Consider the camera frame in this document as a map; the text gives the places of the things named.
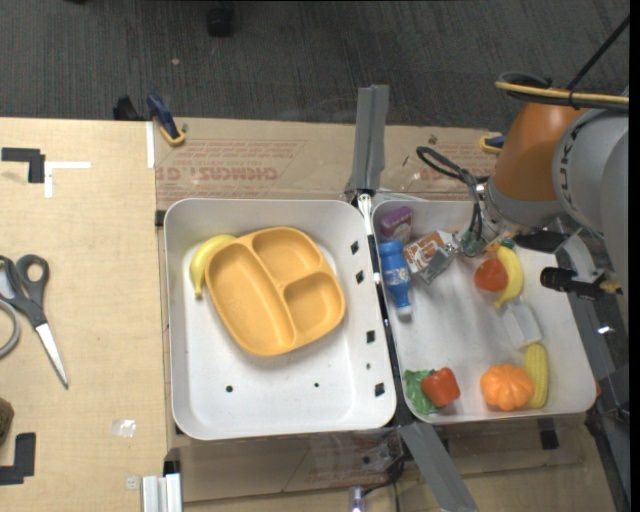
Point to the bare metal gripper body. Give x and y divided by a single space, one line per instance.
484 235

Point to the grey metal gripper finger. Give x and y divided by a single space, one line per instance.
436 265

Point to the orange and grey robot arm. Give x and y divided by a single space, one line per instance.
535 150

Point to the orange and white carton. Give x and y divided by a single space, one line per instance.
419 250

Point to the blue bottle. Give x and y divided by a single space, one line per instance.
396 275

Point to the red tomato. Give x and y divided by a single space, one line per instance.
490 276

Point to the yellow banana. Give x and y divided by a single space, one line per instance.
515 275
200 260

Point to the purple packet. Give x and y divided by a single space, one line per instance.
395 224

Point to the white plastic tray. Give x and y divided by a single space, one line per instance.
460 340
280 395

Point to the clear plastic bottle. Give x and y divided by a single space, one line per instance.
524 322

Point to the red bell pepper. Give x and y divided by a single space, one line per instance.
441 387

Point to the green lettuce leaf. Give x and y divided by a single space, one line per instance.
414 392

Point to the orange pumpkin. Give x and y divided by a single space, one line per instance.
506 387

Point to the yellow corn cob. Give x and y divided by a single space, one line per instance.
536 375

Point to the yellow divided plate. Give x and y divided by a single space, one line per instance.
272 292

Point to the brown cardboard board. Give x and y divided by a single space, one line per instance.
225 170

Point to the grey scissors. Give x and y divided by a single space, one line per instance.
35 305

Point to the brown round object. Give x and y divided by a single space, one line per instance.
5 422

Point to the black cylinder on white bracket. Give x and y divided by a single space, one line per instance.
556 279

